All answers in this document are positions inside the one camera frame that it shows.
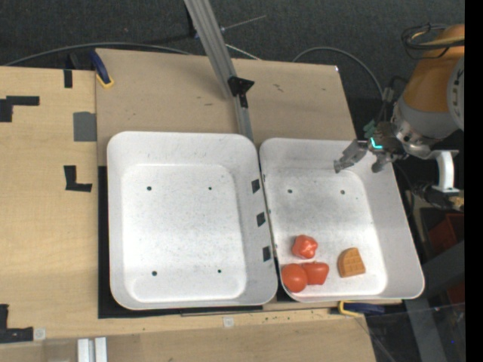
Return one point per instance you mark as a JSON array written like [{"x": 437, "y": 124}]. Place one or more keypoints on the white plastic tray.
[
  {"x": 181, "y": 221},
  {"x": 328, "y": 217}
]

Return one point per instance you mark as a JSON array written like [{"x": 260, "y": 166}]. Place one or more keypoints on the red toy bell pepper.
[{"x": 304, "y": 246}]

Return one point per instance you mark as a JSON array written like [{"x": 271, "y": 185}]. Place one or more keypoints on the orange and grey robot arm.
[{"x": 430, "y": 89}]

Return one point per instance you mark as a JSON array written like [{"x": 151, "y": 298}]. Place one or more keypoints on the orange toy waffle biscuit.
[{"x": 351, "y": 263}]

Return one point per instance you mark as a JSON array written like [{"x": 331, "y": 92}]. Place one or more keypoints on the red toy tomato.
[{"x": 294, "y": 278}]

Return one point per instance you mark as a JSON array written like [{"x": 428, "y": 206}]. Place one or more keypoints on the pale brown flat board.
[{"x": 170, "y": 92}]

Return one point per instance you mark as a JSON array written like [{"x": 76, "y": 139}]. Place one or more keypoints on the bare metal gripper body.
[{"x": 409, "y": 140}]

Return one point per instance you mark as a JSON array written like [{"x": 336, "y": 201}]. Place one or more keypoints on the red toy apple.
[{"x": 317, "y": 272}]

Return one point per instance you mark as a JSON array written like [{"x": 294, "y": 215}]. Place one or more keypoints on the black cylinder on white bracket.
[{"x": 445, "y": 170}]

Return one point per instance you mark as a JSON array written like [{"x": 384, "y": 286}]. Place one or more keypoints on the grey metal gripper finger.
[
  {"x": 380, "y": 163},
  {"x": 349, "y": 156}
]

